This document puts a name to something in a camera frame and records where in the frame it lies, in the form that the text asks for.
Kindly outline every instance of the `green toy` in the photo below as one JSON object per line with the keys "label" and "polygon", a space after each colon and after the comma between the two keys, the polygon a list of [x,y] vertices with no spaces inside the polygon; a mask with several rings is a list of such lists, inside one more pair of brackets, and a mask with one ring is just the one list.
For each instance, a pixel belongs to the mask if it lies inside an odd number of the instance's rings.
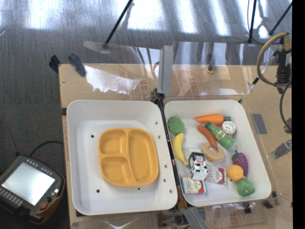
{"label": "green toy", "polygon": [[255,190],[254,185],[251,181],[246,178],[242,178],[237,183],[237,192],[241,196],[248,196]]}
{"label": "green toy", "polygon": [[171,117],[167,122],[168,129],[173,134],[179,134],[184,130],[184,123],[179,117]]}

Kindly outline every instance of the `toy banana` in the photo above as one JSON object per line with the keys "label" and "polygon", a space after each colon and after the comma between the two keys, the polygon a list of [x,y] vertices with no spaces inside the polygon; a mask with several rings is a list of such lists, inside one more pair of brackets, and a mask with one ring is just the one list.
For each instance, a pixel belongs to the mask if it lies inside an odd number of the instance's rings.
{"label": "toy banana", "polygon": [[225,154],[221,147],[210,149],[210,144],[205,143],[201,146],[204,157],[211,162],[216,162],[224,158]]}
{"label": "toy banana", "polygon": [[184,165],[187,165],[187,162],[184,159],[184,154],[182,151],[183,140],[184,140],[184,133],[179,133],[177,136],[175,136],[175,138],[173,139],[173,154],[177,159],[183,162]]}

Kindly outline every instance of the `toy bottle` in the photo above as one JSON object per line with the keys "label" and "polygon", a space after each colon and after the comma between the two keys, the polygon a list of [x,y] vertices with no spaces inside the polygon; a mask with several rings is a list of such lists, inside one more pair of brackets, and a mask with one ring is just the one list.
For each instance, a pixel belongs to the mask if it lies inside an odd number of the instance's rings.
{"label": "toy bottle", "polygon": [[211,122],[205,124],[205,127],[208,128],[215,139],[222,145],[224,148],[229,149],[235,143],[234,139],[229,137],[222,129],[213,126]]}

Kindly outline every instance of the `orange toy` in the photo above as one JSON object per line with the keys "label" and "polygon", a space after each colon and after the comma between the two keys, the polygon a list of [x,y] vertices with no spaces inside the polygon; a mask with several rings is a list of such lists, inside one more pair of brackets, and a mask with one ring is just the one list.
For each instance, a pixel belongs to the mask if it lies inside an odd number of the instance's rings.
{"label": "orange toy", "polygon": [[197,130],[200,131],[206,139],[208,139],[211,147],[217,148],[217,141],[208,128],[203,125],[198,125]]}
{"label": "orange toy", "polygon": [[201,123],[211,122],[212,124],[221,124],[224,122],[224,117],[221,114],[209,114],[197,117],[195,120]]}
{"label": "orange toy", "polygon": [[227,169],[227,174],[230,180],[239,181],[244,176],[244,170],[239,165],[230,165]]}

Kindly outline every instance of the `yellow cable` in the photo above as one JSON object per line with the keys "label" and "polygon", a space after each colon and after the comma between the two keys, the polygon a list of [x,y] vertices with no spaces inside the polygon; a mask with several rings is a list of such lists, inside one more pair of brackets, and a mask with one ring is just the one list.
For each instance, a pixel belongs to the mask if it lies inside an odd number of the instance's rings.
{"label": "yellow cable", "polygon": [[282,38],[282,37],[285,37],[285,36],[287,37],[287,38],[286,38],[286,42],[285,42],[285,50],[286,50],[286,51],[290,50],[290,49],[291,49],[291,46],[290,46],[290,37],[289,37],[289,33],[287,33],[287,32],[282,32],[282,33],[279,33],[279,34],[273,36],[272,38],[270,38],[270,39],[264,44],[264,46],[261,48],[261,50],[260,50],[260,52],[259,52],[259,54],[258,54],[258,56],[257,56],[256,67],[257,67],[257,74],[258,74],[259,78],[260,78],[263,82],[265,82],[265,83],[267,83],[267,84],[270,84],[270,85],[273,85],[273,86],[276,86],[276,83],[272,83],[271,81],[267,80],[267,79],[264,77],[264,75],[262,74],[262,72],[261,72],[261,70],[260,70],[260,67],[259,67],[259,66],[260,66],[260,60],[261,60],[262,54],[270,47],[270,45],[271,45],[274,41],[276,41],[276,40],[278,40],[278,39],[280,39],[280,38]]}

